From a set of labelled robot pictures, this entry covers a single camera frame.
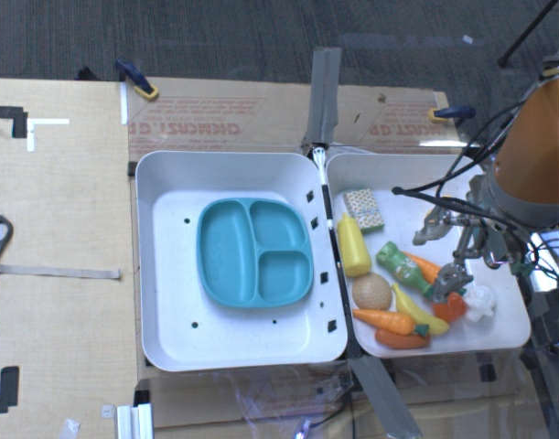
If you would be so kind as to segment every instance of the white plastic tray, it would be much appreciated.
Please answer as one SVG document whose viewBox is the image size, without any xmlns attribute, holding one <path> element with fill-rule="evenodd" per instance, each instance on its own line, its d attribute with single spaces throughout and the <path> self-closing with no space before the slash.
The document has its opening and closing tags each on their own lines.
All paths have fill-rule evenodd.
<svg viewBox="0 0 559 439">
<path fill-rule="evenodd" d="M 142 340 L 168 371 L 325 362 L 347 343 L 339 282 L 315 165 L 302 155 L 155 152 L 136 169 Z M 197 264 L 200 212 L 220 198 L 268 198 L 307 225 L 314 281 L 275 308 L 220 305 Z"/>
<path fill-rule="evenodd" d="M 380 273 L 390 284 L 394 282 L 392 276 L 375 262 L 377 251 L 387 241 L 395 242 L 402 251 L 420 255 L 440 265 L 452 262 L 452 251 L 456 248 L 459 230 L 452 229 L 441 240 L 414 246 L 414 234 L 423 227 L 424 217 L 433 205 L 417 198 L 395 196 L 391 189 L 395 186 L 418 187 L 432 182 L 446 173 L 455 158 L 453 155 L 340 154 L 329 159 L 327 177 L 335 223 L 346 211 L 343 200 L 345 191 L 365 187 L 373 191 L 385 225 L 382 230 L 367 233 L 365 242 L 372 258 L 371 270 Z M 480 172 L 475 167 L 448 182 L 443 194 L 465 198 L 469 190 L 468 181 Z M 476 323 L 461 317 L 451 324 L 444 335 L 432 337 L 429 347 L 401 350 L 379 344 L 374 339 L 375 329 L 355 319 L 354 331 L 360 345 L 367 352 L 381 358 L 517 348 L 523 345 L 531 334 L 531 325 L 519 286 L 509 268 L 503 265 L 498 270 L 491 270 L 481 259 L 468 260 L 467 268 L 474 275 L 473 284 L 486 285 L 496 292 L 498 303 L 494 317 L 483 317 Z M 350 304 L 356 307 L 350 293 L 352 284 L 353 279 L 349 279 L 347 286 Z M 427 307 L 428 303 L 415 290 L 405 286 L 403 290 L 431 312 L 431 308 Z"/>
</svg>

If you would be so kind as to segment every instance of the yellow banana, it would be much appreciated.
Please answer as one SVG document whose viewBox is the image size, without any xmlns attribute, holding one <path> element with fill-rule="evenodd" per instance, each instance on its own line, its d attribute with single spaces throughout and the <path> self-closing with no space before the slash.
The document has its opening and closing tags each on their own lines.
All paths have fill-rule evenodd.
<svg viewBox="0 0 559 439">
<path fill-rule="evenodd" d="M 443 319 L 432 316 L 425 312 L 408 294 L 404 293 L 398 283 L 393 283 L 391 288 L 395 292 L 395 304 L 397 311 L 410 316 L 416 324 L 429 325 L 431 335 L 442 335 L 450 328 L 450 325 Z"/>
</svg>

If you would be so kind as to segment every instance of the toy food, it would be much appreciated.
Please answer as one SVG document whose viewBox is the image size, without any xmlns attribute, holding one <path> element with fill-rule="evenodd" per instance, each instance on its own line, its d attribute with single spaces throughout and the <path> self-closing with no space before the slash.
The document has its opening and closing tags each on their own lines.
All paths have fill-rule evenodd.
<svg viewBox="0 0 559 439">
<path fill-rule="evenodd" d="M 416 333 L 424 337 L 429 330 L 429 326 L 418 325 L 411 316 L 401 312 L 352 309 L 352 315 L 373 327 L 384 328 L 398 335 Z"/>
<path fill-rule="evenodd" d="M 393 349 L 412 349 L 424 348 L 429 345 L 431 337 L 427 334 L 425 337 L 416 333 L 410 335 L 399 335 L 384 328 L 377 328 L 374 332 L 374 339 L 385 347 Z"/>
<path fill-rule="evenodd" d="M 445 320 L 425 312 L 411 296 L 403 292 L 399 284 L 393 283 L 392 290 L 395 293 L 395 304 L 399 312 L 411 316 L 417 324 L 429 325 L 431 335 L 442 335 L 448 331 L 450 325 Z"/>
<path fill-rule="evenodd" d="M 422 275 L 424 276 L 424 279 L 428 283 L 434 284 L 437 274 L 440 273 L 442 267 L 433 262 L 428 261 L 427 259 L 424 259 L 423 257 L 419 257 L 418 255 L 414 255 L 412 253 L 405 252 L 405 251 L 403 251 L 403 253 L 417 264 L 419 269 L 422 271 Z"/>
<path fill-rule="evenodd" d="M 367 273 L 354 279 L 352 300 L 360 309 L 386 311 L 391 307 L 392 289 L 377 273 Z"/>
<path fill-rule="evenodd" d="M 372 190 L 369 188 L 345 192 L 344 204 L 350 217 L 359 223 L 361 232 L 380 230 L 385 225 Z"/>
<path fill-rule="evenodd" d="M 432 311 L 434 316 L 445 320 L 448 324 L 462 317 L 468 306 L 462 296 L 458 293 L 450 293 L 445 303 L 432 304 Z"/>
<path fill-rule="evenodd" d="M 383 265 L 401 284 L 417 289 L 427 299 L 434 294 L 434 287 L 422 275 L 412 259 L 399 250 L 394 242 L 387 242 L 377 252 L 377 263 Z"/>
<path fill-rule="evenodd" d="M 344 274 L 361 276 L 372 267 L 371 256 L 355 219 L 344 213 L 338 222 L 338 245 Z"/>
</svg>

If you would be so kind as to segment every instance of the metal stand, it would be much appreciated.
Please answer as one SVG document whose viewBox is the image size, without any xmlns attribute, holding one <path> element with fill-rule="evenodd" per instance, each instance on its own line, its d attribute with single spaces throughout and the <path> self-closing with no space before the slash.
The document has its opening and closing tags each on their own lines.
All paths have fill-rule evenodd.
<svg viewBox="0 0 559 439">
<path fill-rule="evenodd" d="M 540 24 L 542 19 L 547 15 L 550 10 L 554 7 L 558 0 L 550 0 L 550 3 L 542 10 L 542 12 L 532 21 L 532 23 L 523 31 L 515 43 L 509 47 L 505 54 L 497 60 L 499 66 L 504 69 L 507 66 L 507 61 L 512 53 L 517 50 L 521 43 L 531 34 L 531 32 Z"/>
</svg>

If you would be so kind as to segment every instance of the wire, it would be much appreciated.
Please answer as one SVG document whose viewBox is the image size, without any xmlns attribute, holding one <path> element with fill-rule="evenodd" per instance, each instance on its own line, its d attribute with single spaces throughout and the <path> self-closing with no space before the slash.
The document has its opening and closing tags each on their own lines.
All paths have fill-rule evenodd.
<svg viewBox="0 0 559 439">
<path fill-rule="evenodd" d="M 551 238 L 551 239 L 548 239 L 548 240 L 546 240 L 546 241 L 543 241 L 543 244 L 545 244 L 545 246 L 548 247 L 547 244 L 551 244 L 552 242 L 559 242 L 559 238 Z"/>
<path fill-rule="evenodd" d="M 500 218 L 498 216 L 494 216 L 491 215 L 488 212 L 482 211 L 482 209 L 480 207 L 478 207 L 477 205 L 474 205 L 472 203 L 468 203 L 468 202 L 464 202 L 464 204 L 457 204 L 455 203 L 457 201 L 456 198 L 444 198 L 444 197 L 432 197 L 429 195 L 426 195 L 422 192 L 413 192 L 411 190 L 403 190 L 400 187 L 394 187 L 392 189 L 392 193 L 395 195 L 405 195 L 406 197 L 411 197 L 411 198 L 420 198 L 421 200 L 425 200 L 428 201 L 430 203 L 433 203 L 434 205 L 438 205 L 439 207 L 442 207 L 444 209 L 450 209 L 452 211 L 456 211 L 458 213 L 464 213 L 467 215 L 473 215 L 473 216 L 478 216 L 481 218 L 488 218 L 490 220 L 495 220 L 503 225 L 505 225 L 509 230 L 512 229 L 517 229 L 517 226 L 512 224 L 510 221 L 504 219 L 504 218 Z"/>
<path fill-rule="evenodd" d="M 542 272 L 545 276 L 551 278 L 552 280 L 555 280 L 558 283 L 558 286 L 559 286 L 559 273 L 556 270 L 554 270 L 552 265 L 550 265 L 546 260 L 540 259 L 540 261 L 543 261 L 545 263 L 545 265 L 541 265 L 540 263 L 536 263 L 535 266 L 533 267 L 533 269 L 535 271 Z"/>
<path fill-rule="evenodd" d="M 352 439 L 356 439 L 356 419 L 354 417 L 354 402 L 350 398 L 350 418 L 352 422 Z"/>
<path fill-rule="evenodd" d="M 318 426 L 320 426 L 321 424 L 324 424 L 327 421 L 330 421 L 334 418 L 336 418 L 339 414 L 341 414 L 342 412 L 344 412 L 344 410 L 346 410 L 346 407 L 349 406 L 349 403 L 352 404 L 352 400 L 344 400 L 342 399 L 342 404 L 339 406 L 339 408 L 337 410 L 335 410 L 334 412 L 332 412 L 331 414 L 329 414 L 326 418 L 324 418 L 323 420 L 318 421 L 317 423 L 311 423 L 309 425 L 309 429 L 313 429 L 313 428 L 317 428 Z"/>
<path fill-rule="evenodd" d="M 448 180 L 453 179 L 454 177 L 459 176 L 460 174 L 463 174 L 464 172 L 468 171 L 469 169 L 471 169 L 474 166 L 477 166 L 478 164 L 480 164 L 482 161 L 484 161 L 494 150 L 489 150 L 488 152 L 485 152 L 484 154 L 480 155 L 480 151 L 484 150 L 484 148 L 487 148 L 489 145 L 486 144 L 482 150 L 480 150 L 473 158 L 473 160 L 468 163 L 465 166 L 462 166 L 460 169 L 458 169 L 458 171 L 455 171 L 454 169 L 456 168 L 457 164 L 460 162 L 460 160 L 466 155 L 468 149 L 474 144 L 474 142 L 478 139 L 478 137 L 487 129 L 489 128 L 489 126 L 496 121 L 498 118 L 500 118 L 502 115 L 504 115 L 507 112 L 513 111 L 514 109 L 516 109 L 517 107 L 521 106 L 524 103 L 524 101 L 519 101 L 514 103 L 513 105 L 503 109 L 500 112 L 497 112 L 496 114 L 494 114 L 492 117 L 490 117 L 485 123 L 484 125 L 482 125 L 482 127 L 480 127 L 478 129 L 478 131 L 474 134 L 474 136 L 468 141 L 468 143 L 462 148 L 462 150 L 460 151 L 460 154 L 458 155 L 457 159 L 454 161 L 454 163 L 452 164 L 452 166 L 448 169 L 448 171 L 446 172 L 446 175 L 443 176 L 440 179 L 437 179 L 434 182 L 430 182 L 429 184 L 425 184 L 423 186 L 420 187 L 414 187 L 414 188 L 410 188 L 408 189 L 408 191 L 410 192 L 422 192 L 424 190 L 427 190 L 429 188 L 435 187 L 435 186 L 439 186 L 439 185 L 443 185 L 445 184 Z M 503 123 L 503 125 L 501 126 L 501 129 L 506 128 L 509 125 L 511 119 L 509 119 L 508 122 Z"/>
</svg>

